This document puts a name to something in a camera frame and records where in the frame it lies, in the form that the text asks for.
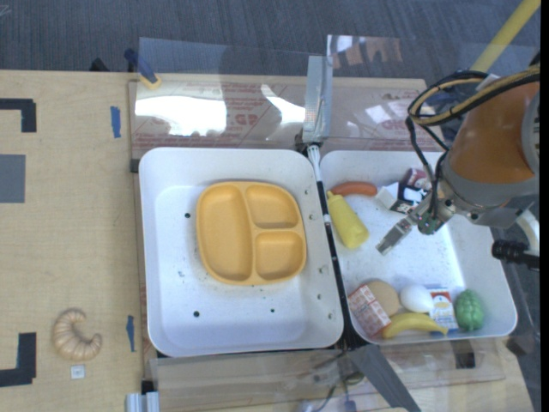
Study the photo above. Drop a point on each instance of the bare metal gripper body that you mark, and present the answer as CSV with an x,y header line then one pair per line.
x,y
480,213

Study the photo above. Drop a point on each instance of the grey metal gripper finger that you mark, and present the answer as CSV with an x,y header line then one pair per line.
x,y
392,232
398,238

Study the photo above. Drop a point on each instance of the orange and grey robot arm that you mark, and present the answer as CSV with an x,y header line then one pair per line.
x,y
489,144

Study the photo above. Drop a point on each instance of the white plastic tray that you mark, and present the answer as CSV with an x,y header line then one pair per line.
x,y
420,268
240,316

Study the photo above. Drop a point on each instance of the dark printed carton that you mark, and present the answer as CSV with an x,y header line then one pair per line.
x,y
409,193

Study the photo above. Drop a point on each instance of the yellow mustard bottle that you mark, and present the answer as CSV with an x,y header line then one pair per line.
x,y
347,223

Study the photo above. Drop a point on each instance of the orange sausage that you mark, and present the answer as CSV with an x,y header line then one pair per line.
x,y
354,188

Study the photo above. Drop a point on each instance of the tan round biscuit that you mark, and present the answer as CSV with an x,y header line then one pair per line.
x,y
386,296

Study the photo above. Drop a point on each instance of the white egg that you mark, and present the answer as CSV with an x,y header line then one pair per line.
x,y
416,298

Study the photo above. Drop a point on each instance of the red and white packet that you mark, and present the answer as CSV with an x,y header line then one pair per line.
x,y
366,311

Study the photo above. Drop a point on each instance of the orange and white carton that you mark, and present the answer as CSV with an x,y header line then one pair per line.
x,y
442,309

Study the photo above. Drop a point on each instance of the yellow banana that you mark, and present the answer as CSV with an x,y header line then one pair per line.
x,y
412,322

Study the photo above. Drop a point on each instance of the green broccoli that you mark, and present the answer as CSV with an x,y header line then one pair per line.
x,y
469,311

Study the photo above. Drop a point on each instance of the yellow divided plate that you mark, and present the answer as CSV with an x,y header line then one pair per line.
x,y
223,234

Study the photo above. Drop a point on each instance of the tan croissant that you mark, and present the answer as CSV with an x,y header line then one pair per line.
x,y
70,343

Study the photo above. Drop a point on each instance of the small white square tag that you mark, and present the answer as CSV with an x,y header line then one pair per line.
x,y
77,372

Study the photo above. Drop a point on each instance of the black cylinder on white bracket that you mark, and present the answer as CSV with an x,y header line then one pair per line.
x,y
512,250

